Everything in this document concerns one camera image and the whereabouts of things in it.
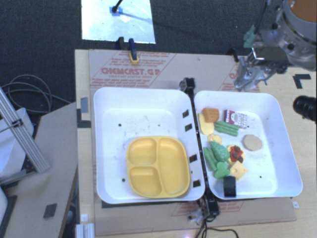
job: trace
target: black cylinder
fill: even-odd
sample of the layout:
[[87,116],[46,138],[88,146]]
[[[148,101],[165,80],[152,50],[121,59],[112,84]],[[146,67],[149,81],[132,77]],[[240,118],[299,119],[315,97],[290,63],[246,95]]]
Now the black cylinder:
[[306,119],[316,122],[316,98],[308,96],[299,96],[293,103],[296,113],[302,115]]

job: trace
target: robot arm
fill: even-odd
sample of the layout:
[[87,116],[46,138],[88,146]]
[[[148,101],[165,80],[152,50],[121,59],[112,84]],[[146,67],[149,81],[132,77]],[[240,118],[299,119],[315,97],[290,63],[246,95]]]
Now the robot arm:
[[317,0],[284,0],[271,30],[248,33],[252,52],[240,58],[235,87],[250,91],[289,65],[316,70]]

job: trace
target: teal connector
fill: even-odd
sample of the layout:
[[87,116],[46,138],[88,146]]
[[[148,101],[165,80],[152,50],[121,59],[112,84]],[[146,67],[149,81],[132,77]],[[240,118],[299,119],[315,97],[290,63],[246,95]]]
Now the teal connector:
[[243,40],[244,40],[243,47],[244,48],[252,48],[252,44],[257,36],[256,34],[254,34],[254,30],[255,30],[255,26],[252,25],[251,28],[249,29],[249,31],[246,32],[246,34],[243,36]]

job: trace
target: black carpet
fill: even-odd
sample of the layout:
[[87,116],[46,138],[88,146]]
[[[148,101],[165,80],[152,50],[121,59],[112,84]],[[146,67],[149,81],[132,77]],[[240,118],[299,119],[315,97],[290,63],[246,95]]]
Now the black carpet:
[[[263,0],[150,0],[156,44],[137,44],[142,51],[239,55],[243,35],[256,21]],[[262,28],[275,21],[272,0]],[[53,94],[75,100],[74,50],[114,49],[113,42],[81,39],[81,0],[0,0],[0,85],[21,74],[42,78]],[[23,99],[20,93],[17,98]],[[38,95],[30,108],[43,106]],[[55,101],[53,108],[64,103]]]

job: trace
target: yellow divided plate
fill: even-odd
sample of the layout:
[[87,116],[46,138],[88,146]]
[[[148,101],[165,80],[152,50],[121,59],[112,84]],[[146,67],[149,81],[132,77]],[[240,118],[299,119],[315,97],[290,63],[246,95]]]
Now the yellow divided plate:
[[187,154],[176,138],[138,137],[128,146],[126,162],[130,186],[140,196],[178,197],[189,188]]

